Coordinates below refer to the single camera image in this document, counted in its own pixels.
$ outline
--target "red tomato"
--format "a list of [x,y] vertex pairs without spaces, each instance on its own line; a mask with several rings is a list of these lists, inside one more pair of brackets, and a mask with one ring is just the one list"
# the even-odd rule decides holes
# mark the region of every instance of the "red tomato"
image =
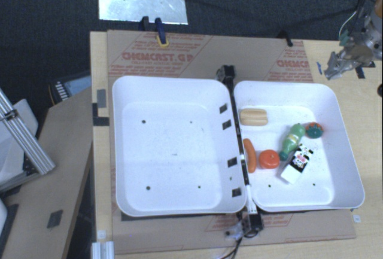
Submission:
[[275,169],[279,166],[279,155],[276,151],[266,150],[259,154],[259,165],[263,169]]

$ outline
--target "dark gray floor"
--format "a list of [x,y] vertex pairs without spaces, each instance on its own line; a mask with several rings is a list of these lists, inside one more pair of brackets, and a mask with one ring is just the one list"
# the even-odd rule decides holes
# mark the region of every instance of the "dark gray floor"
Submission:
[[[186,0],[187,26],[170,32],[337,39],[357,0]],[[38,117],[51,106],[48,82],[89,69],[89,32],[136,30],[136,23],[98,19],[98,0],[0,0],[0,88],[12,102],[26,98]],[[78,220],[71,258],[88,254],[89,204]]]

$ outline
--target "tray containing toy food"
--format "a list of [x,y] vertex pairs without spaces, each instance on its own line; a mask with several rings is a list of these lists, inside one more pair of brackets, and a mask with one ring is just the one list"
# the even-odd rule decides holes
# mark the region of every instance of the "tray containing toy food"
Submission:
[[363,203],[339,105],[327,86],[242,81],[233,97],[216,80],[115,81],[116,198],[125,214],[232,213],[248,197],[269,212]]

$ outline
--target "white tray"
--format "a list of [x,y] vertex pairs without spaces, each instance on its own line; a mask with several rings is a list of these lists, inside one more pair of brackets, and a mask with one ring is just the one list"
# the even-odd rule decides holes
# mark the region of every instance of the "white tray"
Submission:
[[[220,113],[222,106],[227,110]],[[113,109],[116,198],[124,213],[231,213],[244,207],[233,112],[222,83],[122,77],[113,85]],[[229,167],[232,158],[236,164]]]
[[257,206],[269,212],[355,208],[364,200],[364,190],[352,154],[334,92],[322,84],[243,81],[235,87],[238,111],[261,108],[268,113],[265,126],[242,126],[259,155],[263,150],[281,150],[283,138],[296,123],[317,122],[324,133],[319,139],[303,136],[301,143],[314,154],[294,183],[280,177],[284,162],[275,170],[257,166],[249,174]]
[[[325,130],[320,139],[302,138],[314,155],[295,184],[280,177],[282,166],[249,174],[251,196],[260,208],[304,211],[363,203],[338,102],[328,87],[243,81],[235,87],[235,99],[238,111],[268,112],[267,125],[241,126],[242,138],[250,138],[258,154],[279,151],[295,123],[316,121]],[[113,85],[113,110],[116,198],[125,214],[232,213],[245,206],[230,95],[222,83],[121,77]]]

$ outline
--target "toy bottle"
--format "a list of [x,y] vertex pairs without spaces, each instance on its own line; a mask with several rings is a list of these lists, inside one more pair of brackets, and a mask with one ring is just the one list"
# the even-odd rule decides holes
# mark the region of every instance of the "toy bottle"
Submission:
[[288,154],[298,147],[299,141],[305,132],[306,129],[299,123],[291,127],[290,132],[283,140],[282,151],[279,153],[281,161],[287,160]]

